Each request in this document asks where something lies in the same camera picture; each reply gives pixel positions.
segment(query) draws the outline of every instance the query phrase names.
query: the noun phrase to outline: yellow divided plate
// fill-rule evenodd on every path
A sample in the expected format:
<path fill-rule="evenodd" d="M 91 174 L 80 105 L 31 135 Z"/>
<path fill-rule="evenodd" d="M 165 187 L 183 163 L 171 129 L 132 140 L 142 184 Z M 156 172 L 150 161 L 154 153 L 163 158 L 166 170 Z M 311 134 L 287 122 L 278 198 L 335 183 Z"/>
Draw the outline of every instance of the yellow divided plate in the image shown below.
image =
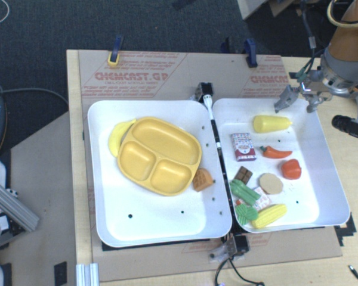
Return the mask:
<path fill-rule="evenodd" d="M 118 166 L 133 182 L 173 196 L 191 184 L 201 158 L 202 148 L 193 135 L 161 119 L 143 117 L 126 134 Z"/>

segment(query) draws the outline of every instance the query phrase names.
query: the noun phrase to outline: toy banana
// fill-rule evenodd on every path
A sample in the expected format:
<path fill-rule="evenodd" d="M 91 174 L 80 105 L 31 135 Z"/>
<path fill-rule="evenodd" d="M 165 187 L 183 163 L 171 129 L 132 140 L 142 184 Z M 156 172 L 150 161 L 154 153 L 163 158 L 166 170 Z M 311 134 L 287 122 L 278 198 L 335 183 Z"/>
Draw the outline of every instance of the toy banana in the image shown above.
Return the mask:
<path fill-rule="evenodd" d="M 114 157 L 118 156 L 122 137 L 136 121 L 137 119 L 128 122 L 120 122 L 113 128 L 112 133 L 109 136 L 109 149 Z"/>

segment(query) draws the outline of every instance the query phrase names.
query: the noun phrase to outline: small package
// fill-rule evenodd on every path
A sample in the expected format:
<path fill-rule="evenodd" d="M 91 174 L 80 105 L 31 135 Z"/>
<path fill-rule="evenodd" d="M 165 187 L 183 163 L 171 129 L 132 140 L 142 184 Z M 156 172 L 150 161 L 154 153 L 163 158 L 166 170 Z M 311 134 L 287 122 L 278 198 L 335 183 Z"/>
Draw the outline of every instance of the small package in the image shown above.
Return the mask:
<path fill-rule="evenodd" d="M 237 161 L 256 160 L 256 152 L 253 148 L 251 134 L 249 132 L 233 133 L 232 144 Z"/>

